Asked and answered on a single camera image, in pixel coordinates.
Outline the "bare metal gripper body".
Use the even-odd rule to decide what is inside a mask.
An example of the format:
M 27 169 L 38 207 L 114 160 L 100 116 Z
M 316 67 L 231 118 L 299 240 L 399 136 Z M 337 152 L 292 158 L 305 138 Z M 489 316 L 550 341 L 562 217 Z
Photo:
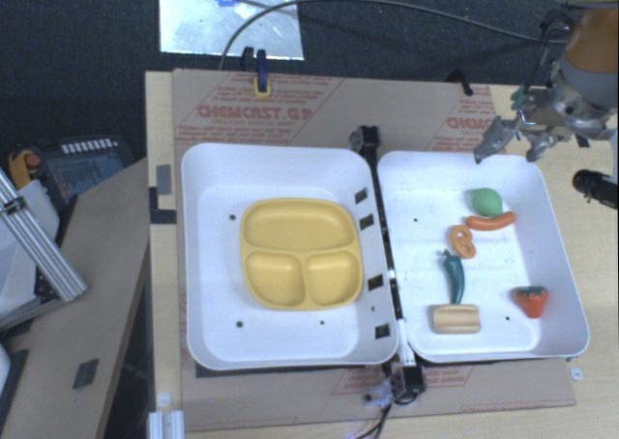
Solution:
M 513 93 L 517 131 L 533 141 L 559 143 L 572 135 L 609 140 L 610 110 L 594 105 L 572 88 L 521 86 Z

